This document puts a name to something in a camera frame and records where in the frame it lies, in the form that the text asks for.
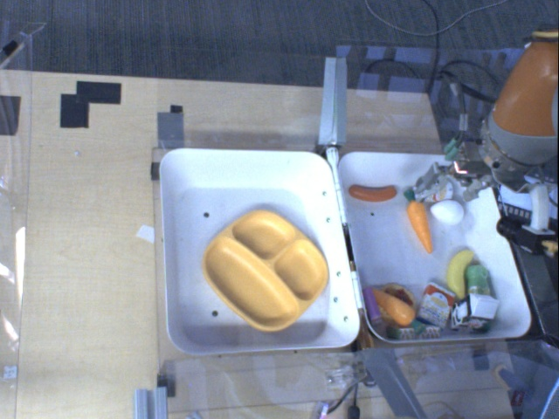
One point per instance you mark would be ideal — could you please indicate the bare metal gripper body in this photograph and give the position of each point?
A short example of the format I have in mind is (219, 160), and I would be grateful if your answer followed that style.
(474, 160)

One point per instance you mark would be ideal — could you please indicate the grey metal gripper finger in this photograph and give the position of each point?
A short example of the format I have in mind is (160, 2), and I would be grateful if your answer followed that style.
(430, 179)
(476, 185)

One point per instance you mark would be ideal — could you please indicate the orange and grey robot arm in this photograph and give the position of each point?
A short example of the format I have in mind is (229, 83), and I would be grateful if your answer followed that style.
(526, 103)

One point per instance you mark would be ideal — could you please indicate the small white and orange packet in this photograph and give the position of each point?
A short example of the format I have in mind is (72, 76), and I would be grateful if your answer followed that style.
(442, 194)

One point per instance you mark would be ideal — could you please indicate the white egg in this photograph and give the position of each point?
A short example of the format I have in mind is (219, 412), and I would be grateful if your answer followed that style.
(447, 212)

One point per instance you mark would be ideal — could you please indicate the orange carrot with green top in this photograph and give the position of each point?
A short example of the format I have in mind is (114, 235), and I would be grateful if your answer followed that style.
(420, 223)

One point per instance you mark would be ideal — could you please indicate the red sausage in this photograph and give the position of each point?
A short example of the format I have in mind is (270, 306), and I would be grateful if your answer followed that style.
(372, 193)

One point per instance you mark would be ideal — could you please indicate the white plastic tray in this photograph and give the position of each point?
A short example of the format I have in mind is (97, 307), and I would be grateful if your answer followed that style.
(196, 190)
(384, 242)

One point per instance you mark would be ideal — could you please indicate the yellow banana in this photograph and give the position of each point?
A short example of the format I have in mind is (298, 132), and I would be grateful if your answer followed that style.
(457, 273)

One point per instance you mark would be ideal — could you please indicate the green bottle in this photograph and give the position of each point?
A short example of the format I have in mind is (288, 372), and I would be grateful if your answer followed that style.
(478, 279)

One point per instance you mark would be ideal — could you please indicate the slice of pizza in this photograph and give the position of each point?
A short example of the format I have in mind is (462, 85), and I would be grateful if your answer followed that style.
(404, 293)

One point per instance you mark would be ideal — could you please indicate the white and green carton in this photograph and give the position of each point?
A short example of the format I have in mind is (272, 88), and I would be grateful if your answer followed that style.
(480, 310)

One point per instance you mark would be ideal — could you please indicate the orange and white carton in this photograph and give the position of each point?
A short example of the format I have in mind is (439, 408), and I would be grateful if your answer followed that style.
(436, 306)

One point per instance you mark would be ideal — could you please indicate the red and white packet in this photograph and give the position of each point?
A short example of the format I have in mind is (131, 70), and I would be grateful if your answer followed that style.
(430, 331)

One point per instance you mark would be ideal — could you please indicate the green and red packet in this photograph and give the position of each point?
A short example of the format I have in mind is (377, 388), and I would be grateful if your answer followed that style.
(399, 332)

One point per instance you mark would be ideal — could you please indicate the yellow divided plate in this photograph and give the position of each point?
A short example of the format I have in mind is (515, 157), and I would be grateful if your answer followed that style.
(253, 277)

